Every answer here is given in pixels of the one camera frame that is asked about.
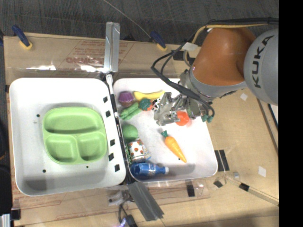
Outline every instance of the toy carrot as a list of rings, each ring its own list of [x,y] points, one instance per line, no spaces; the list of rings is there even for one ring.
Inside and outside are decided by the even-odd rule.
[[[161,133],[165,137],[165,145],[174,153],[177,157],[179,157],[183,162],[187,162],[183,152],[177,143],[176,139],[172,136],[168,136],[167,131]]]

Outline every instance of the blue plastic bottle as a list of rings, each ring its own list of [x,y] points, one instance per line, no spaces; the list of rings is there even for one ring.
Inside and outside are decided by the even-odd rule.
[[[153,163],[133,163],[131,165],[131,172],[134,177],[137,178],[150,178],[157,174],[167,174],[169,172],[168,167],[160,167]]]

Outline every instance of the toy tomato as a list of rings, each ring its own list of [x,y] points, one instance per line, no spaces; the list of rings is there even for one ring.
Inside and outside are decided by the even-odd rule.
[[[177,111],[177,116],[180,119],[180,121],[176,122],[176,124],[179,125],[179,126],[186,125],[190,120],[188,114],[184,111]]]

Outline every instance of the green divided plate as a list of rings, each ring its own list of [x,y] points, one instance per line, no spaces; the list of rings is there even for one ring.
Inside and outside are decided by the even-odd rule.
[[[48,156],[59,164],[89,163],[107,152],[103,119],[87,107],[49,110],[43,118],[43,139]]]

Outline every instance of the dark gray floor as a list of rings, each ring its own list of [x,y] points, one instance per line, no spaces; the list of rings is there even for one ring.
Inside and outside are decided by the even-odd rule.
[[[157,31],[168,44],[180,44],[210,19],[279,17],[279,0],[107,0],[148,34]],[[0,0],[0,29],[104,38],[108,21],[121,25],[121,39],[150,41],[135,23],[103,0]],[[256,36],[268,30],[254,27]],[[4,59],[0,51],[0,124],[7,134]],[[0,161],[7,165],[8,157]]]

